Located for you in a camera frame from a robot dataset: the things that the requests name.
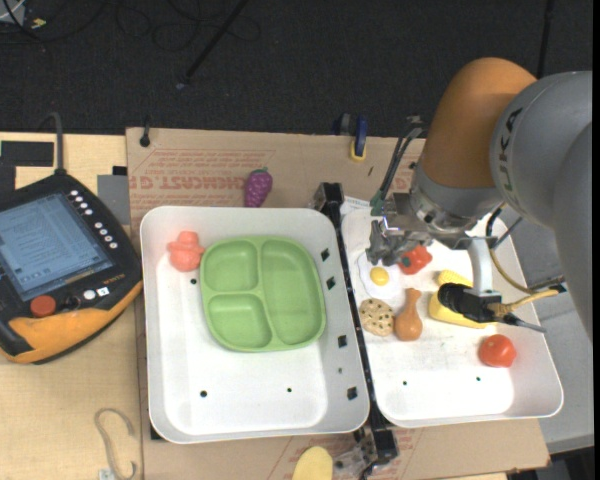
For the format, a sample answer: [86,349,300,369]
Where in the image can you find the red tomato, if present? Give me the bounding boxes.
[477,333,519,369]

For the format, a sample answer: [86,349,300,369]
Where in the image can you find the green divided plate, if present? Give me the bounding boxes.
[198,235,328,354]

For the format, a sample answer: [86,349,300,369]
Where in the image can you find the pink toy figure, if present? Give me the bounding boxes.
[166,230,206,273]

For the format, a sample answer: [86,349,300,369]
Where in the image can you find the purple grapes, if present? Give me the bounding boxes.
[243,166,274,209]

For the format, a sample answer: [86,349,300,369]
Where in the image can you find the beige chocolate chip biscuit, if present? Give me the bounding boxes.
[358,297,396,339]

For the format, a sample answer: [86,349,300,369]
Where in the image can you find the red bell pepper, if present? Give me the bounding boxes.
[397,244,434,276]

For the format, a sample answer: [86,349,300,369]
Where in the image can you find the black cylinder on white bracket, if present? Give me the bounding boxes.
[436,235,504,325]

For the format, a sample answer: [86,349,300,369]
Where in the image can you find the yellow corn cob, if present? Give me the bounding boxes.
[427,269,489,330]

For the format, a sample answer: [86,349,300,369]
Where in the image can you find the brown cardboard board, red print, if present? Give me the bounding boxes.
[124,126,552,480]

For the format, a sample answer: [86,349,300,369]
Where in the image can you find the white plastic tray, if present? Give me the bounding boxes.
[340,202,565,429]
[139,205,371,445]

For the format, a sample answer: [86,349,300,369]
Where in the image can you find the yellow oval toy food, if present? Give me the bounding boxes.
[291,445,334,480]

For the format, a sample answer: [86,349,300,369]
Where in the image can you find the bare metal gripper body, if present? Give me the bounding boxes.
[379,192,481,249]

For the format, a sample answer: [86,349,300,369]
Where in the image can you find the white fried egg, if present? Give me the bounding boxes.
[355,250,407,301]

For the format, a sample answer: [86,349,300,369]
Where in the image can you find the brown chicken drumstick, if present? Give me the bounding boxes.
[393,287,425,343]

